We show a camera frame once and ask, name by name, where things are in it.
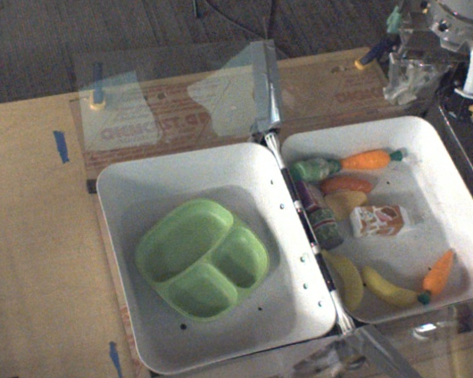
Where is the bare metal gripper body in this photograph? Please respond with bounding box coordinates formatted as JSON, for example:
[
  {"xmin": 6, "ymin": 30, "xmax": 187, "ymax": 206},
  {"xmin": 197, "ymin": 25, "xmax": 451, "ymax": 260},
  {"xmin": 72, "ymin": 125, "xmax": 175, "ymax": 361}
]
[{"xmin": 392, "ymin": 0, "xmax": 473, "ymax": 74}]

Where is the brown cardboard board red print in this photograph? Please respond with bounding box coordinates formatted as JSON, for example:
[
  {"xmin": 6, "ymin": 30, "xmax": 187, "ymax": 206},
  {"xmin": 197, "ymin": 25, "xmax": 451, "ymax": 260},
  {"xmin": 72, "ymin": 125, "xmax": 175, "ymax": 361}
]
[{"xmin": 68, "ymin": 25, "xmax": 473, "ymax": 378}]

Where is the orange carrot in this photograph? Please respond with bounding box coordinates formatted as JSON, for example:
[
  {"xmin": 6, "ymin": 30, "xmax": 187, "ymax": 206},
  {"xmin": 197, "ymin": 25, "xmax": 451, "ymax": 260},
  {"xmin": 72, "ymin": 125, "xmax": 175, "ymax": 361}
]
[
  {"xmin": 410, "ymin": 248, "xmax": 464, "ymax": 307},
  {"xmin": 337, "ymin": 144, "xmax": 411, "ymax": 177}
]

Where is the orange red sausage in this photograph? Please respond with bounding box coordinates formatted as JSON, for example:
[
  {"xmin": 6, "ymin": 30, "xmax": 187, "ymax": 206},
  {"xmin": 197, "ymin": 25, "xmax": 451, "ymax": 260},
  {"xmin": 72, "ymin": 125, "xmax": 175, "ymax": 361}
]
[{"xmin": 318, "ymin": 170, "xmax": 376, "ymax": 203}]

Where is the white plastic tray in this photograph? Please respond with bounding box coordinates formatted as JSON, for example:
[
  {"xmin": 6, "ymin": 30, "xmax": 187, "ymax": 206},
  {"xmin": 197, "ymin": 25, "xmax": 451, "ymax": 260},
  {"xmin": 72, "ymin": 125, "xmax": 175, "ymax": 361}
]
[
  {"xmin": 276, "ymin": 102, "xmax": 473, "ymax": 337},
  {"xmin": 91, "ymin": 129, "xmax": 343, "ymax": 378}
]

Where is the green plastic bottle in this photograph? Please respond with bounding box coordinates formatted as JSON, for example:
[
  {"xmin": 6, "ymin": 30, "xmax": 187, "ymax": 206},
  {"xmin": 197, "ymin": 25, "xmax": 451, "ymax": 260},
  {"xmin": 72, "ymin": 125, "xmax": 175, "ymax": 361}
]
[{"xmin": 288, "ymin": 152, "xmax": 345, "ymax": 187}]

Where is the yellow bread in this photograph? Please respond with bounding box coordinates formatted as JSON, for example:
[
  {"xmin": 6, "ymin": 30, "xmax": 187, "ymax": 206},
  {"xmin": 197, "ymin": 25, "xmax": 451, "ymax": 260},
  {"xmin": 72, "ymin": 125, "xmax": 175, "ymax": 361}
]
[{"xmin": 322, "ymin": 186, "xmax": 372, "ymax": 225}]

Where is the white carton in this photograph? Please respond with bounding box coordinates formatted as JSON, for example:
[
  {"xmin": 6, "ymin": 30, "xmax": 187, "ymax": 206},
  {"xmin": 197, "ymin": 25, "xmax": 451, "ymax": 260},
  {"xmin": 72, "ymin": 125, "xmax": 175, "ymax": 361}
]
[{"xmin": 347, "ymin": 197, "xmax": 413, "ymax": 243}]

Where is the dark green can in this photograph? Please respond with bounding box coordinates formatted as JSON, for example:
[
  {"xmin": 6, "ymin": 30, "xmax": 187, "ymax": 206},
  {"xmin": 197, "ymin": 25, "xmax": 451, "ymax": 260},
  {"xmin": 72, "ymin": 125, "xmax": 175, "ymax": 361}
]
[{"xmin": 307, "ymin": 204, "xmax": 347, "ymax": 254}]

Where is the yellow banana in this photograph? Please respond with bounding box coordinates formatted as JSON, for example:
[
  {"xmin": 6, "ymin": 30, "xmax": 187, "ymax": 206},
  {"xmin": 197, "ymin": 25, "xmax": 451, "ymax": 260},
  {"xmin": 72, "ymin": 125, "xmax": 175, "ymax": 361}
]
[
  {"xmin": 359, "ymin": 256, "xmax": 424, "ymax": 315},
  {"xmin": 322, "ymin": 244, "xmax": 369, "ymax": 316}
]

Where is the green divided plate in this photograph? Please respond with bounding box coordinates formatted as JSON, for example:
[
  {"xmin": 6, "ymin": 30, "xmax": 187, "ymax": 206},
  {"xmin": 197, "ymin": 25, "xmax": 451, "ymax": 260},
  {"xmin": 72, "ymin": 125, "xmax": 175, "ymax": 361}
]
[{"xmin": 125, "ymin": 187, "xmax": 280, "ymax": 333}]

